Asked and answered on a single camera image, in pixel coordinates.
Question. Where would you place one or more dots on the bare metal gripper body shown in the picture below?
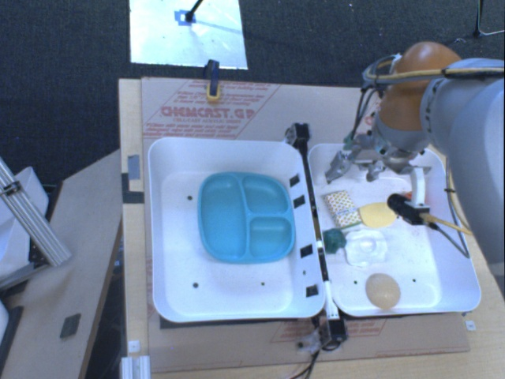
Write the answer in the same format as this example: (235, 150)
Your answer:
(388, 159)

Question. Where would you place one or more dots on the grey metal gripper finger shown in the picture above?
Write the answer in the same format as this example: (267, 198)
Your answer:
(375, 171)
(337, 167)

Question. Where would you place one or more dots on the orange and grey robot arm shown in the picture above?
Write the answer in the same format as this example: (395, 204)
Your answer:
(461, 132)

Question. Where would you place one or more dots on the yellow patterned white packet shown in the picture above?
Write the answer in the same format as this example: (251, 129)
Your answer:
(341, 208)

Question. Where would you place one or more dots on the yellow round biscuit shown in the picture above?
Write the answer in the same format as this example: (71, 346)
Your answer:
(376, 215)

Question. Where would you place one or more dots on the thin black and white rod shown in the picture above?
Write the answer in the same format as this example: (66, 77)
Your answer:
(315, 219)

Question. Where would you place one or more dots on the green broccoli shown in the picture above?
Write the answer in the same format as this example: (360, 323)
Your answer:
(334, 241)

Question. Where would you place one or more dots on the clear plastic bottle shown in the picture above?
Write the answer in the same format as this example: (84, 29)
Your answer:
(367, 248)

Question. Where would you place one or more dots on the brown cardboard board red print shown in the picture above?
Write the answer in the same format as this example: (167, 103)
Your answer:
(252, 105)

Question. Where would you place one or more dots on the white plastic tray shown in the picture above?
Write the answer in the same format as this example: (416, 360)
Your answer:
(426, 267)
(177, 275)

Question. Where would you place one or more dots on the beige egg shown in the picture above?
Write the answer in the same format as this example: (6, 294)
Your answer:
(382, 291)

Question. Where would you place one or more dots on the blue divided plate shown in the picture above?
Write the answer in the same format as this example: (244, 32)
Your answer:
(229, 219)

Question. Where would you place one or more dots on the black cylinder on white bracket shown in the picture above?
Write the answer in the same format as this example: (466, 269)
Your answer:
(406, 208)

